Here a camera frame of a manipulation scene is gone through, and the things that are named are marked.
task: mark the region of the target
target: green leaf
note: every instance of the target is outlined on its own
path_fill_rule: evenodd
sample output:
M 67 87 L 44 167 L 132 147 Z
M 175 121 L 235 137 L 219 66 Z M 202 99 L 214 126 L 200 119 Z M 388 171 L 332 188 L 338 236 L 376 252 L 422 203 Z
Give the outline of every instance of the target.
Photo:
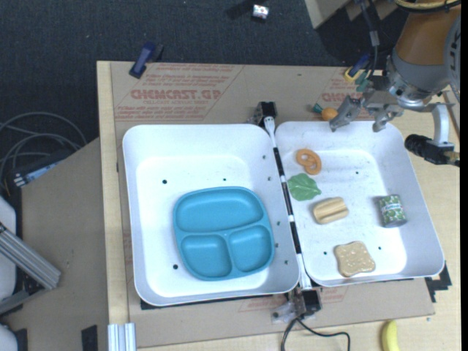
M 310 200 L 322 192 L 317 187 L 317 183 L 307 174 L 301 173 L 294 175 L 287 182 L 291 196 L 296 200 Z

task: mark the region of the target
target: green can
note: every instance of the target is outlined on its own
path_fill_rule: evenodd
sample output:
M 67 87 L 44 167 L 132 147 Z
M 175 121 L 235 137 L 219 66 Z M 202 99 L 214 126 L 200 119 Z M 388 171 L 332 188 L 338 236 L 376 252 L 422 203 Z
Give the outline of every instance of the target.
M 402 226 L 407 221 L 399 195 L 388 195 L 379 199 L 383 224 L 386 227 Z

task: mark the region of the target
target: dark floor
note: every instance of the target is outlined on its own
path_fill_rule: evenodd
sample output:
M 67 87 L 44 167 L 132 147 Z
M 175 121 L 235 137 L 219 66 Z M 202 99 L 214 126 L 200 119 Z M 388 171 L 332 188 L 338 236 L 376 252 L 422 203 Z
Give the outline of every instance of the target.
M 267 20 L 252 19 L 253 3 L 270 8 Z M 146 41 L 164 45 L 165 62 L 302 66 L 349 66 L 370 46 L 364 20 L 350 22 L 342 10 L 314 30 L 304 0 L 0 0 L 0 14 L 0 124 L 55 113 L 87 141 L 99 135 L 96 61 L 135 61 Z M 396 11 L 382 22 L 390 39 L 404 19 Z M 77 141 L 55 118 L 14 125 Z M 25 136 L 0 125 L 0 159 Z

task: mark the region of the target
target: pretzel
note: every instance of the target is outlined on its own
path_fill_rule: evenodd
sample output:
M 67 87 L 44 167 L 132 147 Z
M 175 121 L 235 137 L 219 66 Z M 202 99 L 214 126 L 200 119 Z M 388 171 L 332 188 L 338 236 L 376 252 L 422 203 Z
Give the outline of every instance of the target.
M 320 160 L 319 155 L 307 148 L 300 149 L 295 155 L 295 159 L 308 174 L 318 174 L 322 169 L 322 160 Z

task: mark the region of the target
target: yellow banana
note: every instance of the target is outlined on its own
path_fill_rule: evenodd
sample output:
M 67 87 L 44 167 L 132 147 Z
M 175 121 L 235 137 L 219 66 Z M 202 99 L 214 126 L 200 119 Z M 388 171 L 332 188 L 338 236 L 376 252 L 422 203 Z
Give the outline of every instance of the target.
M 396 321 L 388 321 L 382 329 L 383 351 L 400 351 L 396 332 Z

